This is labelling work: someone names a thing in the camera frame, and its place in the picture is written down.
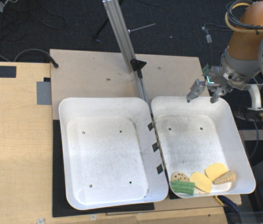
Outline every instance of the black tripod leg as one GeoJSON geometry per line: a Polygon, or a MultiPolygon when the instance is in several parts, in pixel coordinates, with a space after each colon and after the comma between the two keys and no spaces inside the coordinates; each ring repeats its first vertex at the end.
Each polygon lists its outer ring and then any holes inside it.
{"type": "MultiPolygon", "coordinates": [[[[123,3],[124,0],[120,0],[119,1],[119,5],[121,5],[123,3]]],[[[98,35],[101,33],[101,31],[104,29],[104,27],[108,24],[109,22],[109,18],[107,18],[107,20],[104,21],[104,23],[102,24],[102,26],[100,27],[100,29],[98,29],[98,31],[93,35],[93,39],[96,40],[96,41],[99,41],[97,38],[98,38],[98,35]]]]}

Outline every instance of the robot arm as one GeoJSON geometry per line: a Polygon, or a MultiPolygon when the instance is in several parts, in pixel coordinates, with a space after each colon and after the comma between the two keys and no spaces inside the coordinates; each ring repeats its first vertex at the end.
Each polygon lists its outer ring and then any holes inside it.
{"type": "Polygon", "coordinates": [[[249,82],[260,72],[263,74],[263,1],[236,0],[230,3],[225,22],[234,32],[221,56],[221,64],[203,68],[206,79],[195,80],[187,101],[198,97],[206,87],[213,92],[211,103],[237,88],[249,91],[252,106],[248,109],[258,115],[263,112],[259,92],[263,84],[249,82]],[[239,21],[232,15],[232,9],[238,6],[247,6],[239,21]]]}

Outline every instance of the white plastic tray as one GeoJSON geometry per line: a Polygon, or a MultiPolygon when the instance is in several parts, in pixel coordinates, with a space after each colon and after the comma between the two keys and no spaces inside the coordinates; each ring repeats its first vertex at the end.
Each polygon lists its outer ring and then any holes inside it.
{"type": "Polygon", "coordinates": [[[237,175],[236,182],[212,185],[210,193],[195,188],[193,195],[179,197],[248,194],[256,187],[255,178],[228,103],[220,98],[156,97],[152,112],[168,178],[173,172],[188,177],[220,162],[237,175]]]}
{"type": "Polygon", "coordinates": [[[59,105],[66,197],[79,210],[165,199],[168,185],[148,104],[66,98],[59,105]]]}

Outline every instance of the black bracket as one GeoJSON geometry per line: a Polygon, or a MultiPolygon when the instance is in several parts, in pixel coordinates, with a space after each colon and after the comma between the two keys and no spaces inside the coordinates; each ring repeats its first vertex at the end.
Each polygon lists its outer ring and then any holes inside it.
{"type": "Polygon", "coordinates": [[[134,71],[137,71],[138,77],[143,78],[141,69],[147,64],[147,62],[139,61],[135,58],[131,59],[131,67],[134,71]]]}

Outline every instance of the wooden table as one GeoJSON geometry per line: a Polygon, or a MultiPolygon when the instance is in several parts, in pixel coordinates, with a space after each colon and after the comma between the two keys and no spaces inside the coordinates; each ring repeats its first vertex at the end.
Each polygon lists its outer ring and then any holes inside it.
{"type": "MultiPolygon", "coordinates": [[[[68,61],[73,64],[73,61],[78,59],[79,62],[88,63],[89,59],[85,60],[85,58],[90,55],[92,60],[95,60],[95,55],[99,55],[100,59],[105,57],[105,59],[120,60],[122,58],[118,53],[95,54],[93,52],[62,50],[52,50],[51,55],[60,64],[63,71],[65,71],[64,66],[68,61]]],[[[172,64],[168,60],[170,57],[137,56],[141,60],[148,59],[148,64],[153,63],[153,66],[147,64],[143,68],[144,83],[149,100],[158,95],[153,91],[155,83],[159,86],[159,93],[164,94],[166,90],[163,87],[164,84],[173,85],[173,83],[180,82],[181,85],[171,93],[174,95],[178,91],[178,95],[185,95],[196,76],[201,75],[200,63],[196,57],[173,57],[172,63],[174,64],[175,61],[175,66],[180,65],[182,73],[173,74],[173,78],[180,77],[179,80],[166,81],[165,76],[171,73],[174,67],[174,65],[169,65],[172,64]],[[187,75],[188,68],[192,71],[190,76],[187,75]],[[155,74],[159,73],[159,78],[162,81],[157,77],[150,77],[153,75],[153,70],[155,74]]],[[[183,223],[227,223],[223,207],[211,196],[165,199],[154,204],[154,211],[143,213],[100,213],[52,217],[52,121],[58,119],[55,108],[58,99],[64,97],[62,89],[58,90],[58,87],[62,85],[62,80],[57,80],[61,73],[57,73],[57,70],[54,70],[55,68],[48,63],[1,62],[0,66],[16,67],[15,78],[0,77],[0,224],[36,224],[37,221],[45,224],[163,224],[180,223],[181,221],[183,223]],[[49,105],[38,105],[37,83],[43,82],[44,77],[51,78],[53,102],[49,105]]],[[[103,84],[110,85],[110,82],[115,79],[113,76],[104,77],[103,84]]],[[[66,72],[63,72],[63,79],[67,78],[66,72]]],[[[83,89],[80,92],[87,93],[88,91],[83,89]]],[[[235,203],[241,204],[240,195],[230,195],[229,198],[235,203]]]]}

